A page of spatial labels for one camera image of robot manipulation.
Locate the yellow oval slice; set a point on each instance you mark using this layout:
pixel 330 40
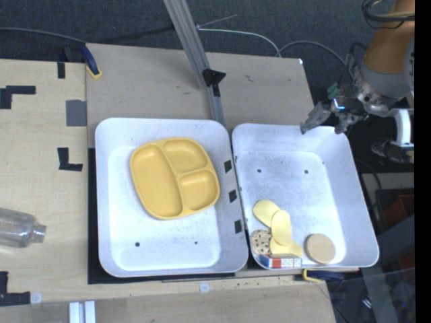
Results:
pixel 263 211
pixel 281 227
pixel 293 250

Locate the red white blue carton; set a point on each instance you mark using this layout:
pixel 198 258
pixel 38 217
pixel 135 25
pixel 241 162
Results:
pixel 280 262

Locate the yellow divided plate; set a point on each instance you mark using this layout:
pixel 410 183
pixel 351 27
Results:
pixel 158 183

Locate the brown cardboard board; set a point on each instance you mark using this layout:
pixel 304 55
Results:
pixel 151 86

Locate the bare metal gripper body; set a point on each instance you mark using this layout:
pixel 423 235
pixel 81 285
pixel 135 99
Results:
pixel 365 103

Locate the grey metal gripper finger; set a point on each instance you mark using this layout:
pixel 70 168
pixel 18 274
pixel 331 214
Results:
pixel 314 117
pixel 345 123

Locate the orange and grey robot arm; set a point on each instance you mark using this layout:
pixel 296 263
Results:
pixel 387 49

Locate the chocolate chip biscuit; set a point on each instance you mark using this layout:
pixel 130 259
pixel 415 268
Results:
pixel 260 242

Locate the clear plastic bottle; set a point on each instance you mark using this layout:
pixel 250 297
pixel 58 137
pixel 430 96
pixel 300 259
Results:
pixel 17 228

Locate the white plastic tray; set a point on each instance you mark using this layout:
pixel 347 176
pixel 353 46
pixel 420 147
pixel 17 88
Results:
pixel 161 244
pixel 296 187

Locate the round tan biscuit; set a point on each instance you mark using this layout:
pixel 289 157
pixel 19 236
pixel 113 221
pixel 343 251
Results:
pixel 320 248

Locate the black cylinder on white bracket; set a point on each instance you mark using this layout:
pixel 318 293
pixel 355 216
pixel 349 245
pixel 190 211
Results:
pixel 402 126

